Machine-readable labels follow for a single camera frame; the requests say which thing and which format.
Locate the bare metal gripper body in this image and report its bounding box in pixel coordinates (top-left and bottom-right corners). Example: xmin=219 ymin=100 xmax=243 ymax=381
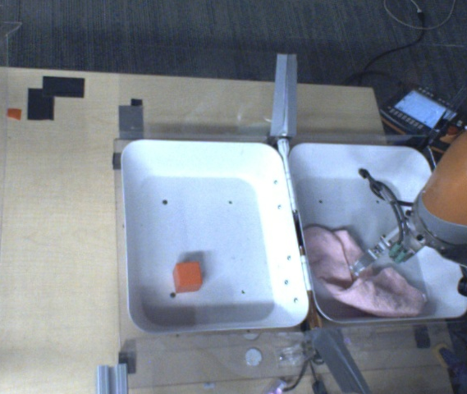
xmin=363 ymin=218 xmax=428 ymax=265

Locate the pink cloth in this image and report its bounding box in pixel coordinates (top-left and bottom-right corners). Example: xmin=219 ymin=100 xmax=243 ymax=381
xmin=302 ymin=224 xmax=428 ymax=319

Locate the white plastic tray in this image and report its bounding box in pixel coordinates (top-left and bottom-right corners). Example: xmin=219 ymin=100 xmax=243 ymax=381
xmin=120 ymin=139 xmax=311 ymax=336
xmin=288 ymin=142 xmax=467 ymax=324

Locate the orange cube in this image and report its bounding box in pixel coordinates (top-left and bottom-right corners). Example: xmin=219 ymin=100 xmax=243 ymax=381
xmin=172 ymin=260 xmax=204 ymax=295

